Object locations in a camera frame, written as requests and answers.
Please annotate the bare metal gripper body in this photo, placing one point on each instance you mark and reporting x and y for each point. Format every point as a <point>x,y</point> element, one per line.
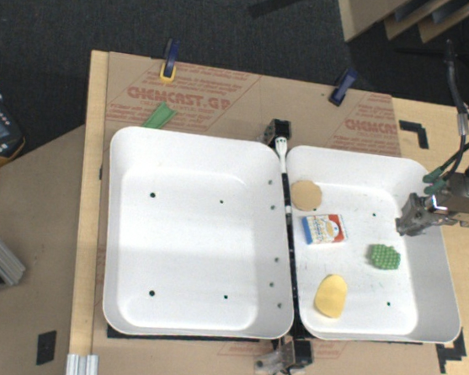
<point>457,201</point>

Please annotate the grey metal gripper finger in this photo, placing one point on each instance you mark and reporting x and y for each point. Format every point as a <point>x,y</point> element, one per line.
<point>415,206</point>
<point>408,227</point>

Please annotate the green grapes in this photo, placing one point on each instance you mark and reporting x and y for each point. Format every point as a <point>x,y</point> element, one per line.
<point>384,257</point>

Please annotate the white plastic tray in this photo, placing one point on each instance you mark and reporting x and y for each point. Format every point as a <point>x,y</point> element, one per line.
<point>194,241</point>
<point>357,291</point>

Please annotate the white and blue carton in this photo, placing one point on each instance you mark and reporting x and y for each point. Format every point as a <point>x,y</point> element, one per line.
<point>324,229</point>

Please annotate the yellow oval toy food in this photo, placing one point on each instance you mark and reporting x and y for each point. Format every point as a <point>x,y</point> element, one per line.
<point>330,297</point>

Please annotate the brown round biscuit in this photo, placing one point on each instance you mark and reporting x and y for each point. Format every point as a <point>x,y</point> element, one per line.
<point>305,195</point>

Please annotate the thin black and white rod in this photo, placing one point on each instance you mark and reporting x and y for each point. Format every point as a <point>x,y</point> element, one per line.
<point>290,231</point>

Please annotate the brown cardboard board red print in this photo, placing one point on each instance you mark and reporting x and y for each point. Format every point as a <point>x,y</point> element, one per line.
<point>178,366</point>

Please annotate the green plastic strip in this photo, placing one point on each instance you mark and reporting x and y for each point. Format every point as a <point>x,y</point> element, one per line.
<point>158,116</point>

